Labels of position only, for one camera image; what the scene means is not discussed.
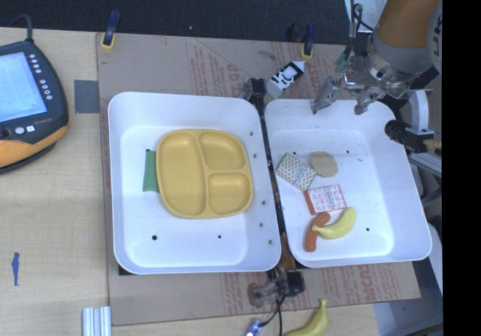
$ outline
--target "cardboard sheet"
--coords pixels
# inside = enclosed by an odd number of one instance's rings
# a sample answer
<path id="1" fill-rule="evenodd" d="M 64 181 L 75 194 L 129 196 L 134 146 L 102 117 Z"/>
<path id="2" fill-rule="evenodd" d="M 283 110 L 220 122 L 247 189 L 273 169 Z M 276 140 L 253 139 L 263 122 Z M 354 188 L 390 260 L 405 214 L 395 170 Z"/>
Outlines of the cardboard sheet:
<path id="1" fill-rule="evenodd" d="M 263 285 L 267 274 L 208 273 L 132 275 L 122 273 L 113 254 L 112 207 L 107 106 L 124 91 L 237 96 L 251 77 L 269 78 L 286 63 L 301 58 L 301 44 L 152 35 L 116 36 L 110 52 L 98 43 L 101 143 L 111 319 L 114 325 L 266 313 L 270 305 L 252 306 L 251 283 Z M 287 98 L 314 98 L 323 80 L 335 76 L 334 61 L 342 46 L 314 45 L 304 76 Z M 419 298 L 411 262 L 303 269 L 306 290 L 283 310 L 314 309 Z"/>

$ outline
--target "brown sausage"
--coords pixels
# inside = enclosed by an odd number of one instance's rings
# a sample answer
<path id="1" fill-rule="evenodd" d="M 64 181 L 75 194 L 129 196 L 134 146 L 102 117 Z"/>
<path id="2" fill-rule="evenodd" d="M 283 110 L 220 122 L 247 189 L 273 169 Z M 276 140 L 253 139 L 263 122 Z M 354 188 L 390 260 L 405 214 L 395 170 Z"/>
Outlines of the brown sausage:
<path id="1" fill-rule="evenodd" d="M 307 252 L 316 250 L 316 240 L 319 233 L 312 230 L 312 227 L 315 225 L 324 226 L 330 219 L 331 215 L 328 212 L 321 212 L 310 222 L 304 239 L 304 248 Z"/>

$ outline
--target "wooden table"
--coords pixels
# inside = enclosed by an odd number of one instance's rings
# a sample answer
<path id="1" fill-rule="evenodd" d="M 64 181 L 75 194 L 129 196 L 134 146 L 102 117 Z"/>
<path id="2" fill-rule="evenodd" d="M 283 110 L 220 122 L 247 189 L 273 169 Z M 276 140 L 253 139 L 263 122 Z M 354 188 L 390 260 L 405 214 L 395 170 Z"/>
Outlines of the wooden table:
<path id="1" fill-rule="evenodd" d="M 25 38 L 25 29 L 0 28 L 0 46 Z M 0 334 L 80 335 L 82 309 L 109 305 L 99 115 L 74 111 L 74 80 L 98 80 L 95 33 L 34 30 L 33 38 L 62 80 L 71 128 L 47 155 L 0 175 Z M 283 312 L 284 332 L 312 314 Z M 379 334 L 370 304 L 329 308 L 328 315 L 325 336 Z M 253 317 L 119 326 L 112 334 L 241 336 Z M 262 331 L 278 334 L 278 319 Z"/>

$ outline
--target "toy banana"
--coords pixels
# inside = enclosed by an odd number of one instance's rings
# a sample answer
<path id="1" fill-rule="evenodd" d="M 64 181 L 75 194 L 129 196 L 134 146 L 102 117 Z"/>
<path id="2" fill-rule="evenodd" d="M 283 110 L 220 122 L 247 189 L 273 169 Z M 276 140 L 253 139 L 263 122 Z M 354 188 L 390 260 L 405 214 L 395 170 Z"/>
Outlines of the toy banana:
<path id="1" fill-rule="evenodd" d="M 334 224 L 327 226 L 316 226 L 312 227 L 312 230 L 317 231 L 324 238 L 339 238 L 343 237 L 354 226 L 355 222 L 355 210 L 353 207 L 348 207 L 340 219 Z"/>
<path id="2" fill-rule="evenodd" d="M 313 319 L 303 328 L 289 332 L 286 336 L 321 336 L 328 327 L 329 318 L 325 309 L 327 298 L 321 298 L 320 306 Z"/>

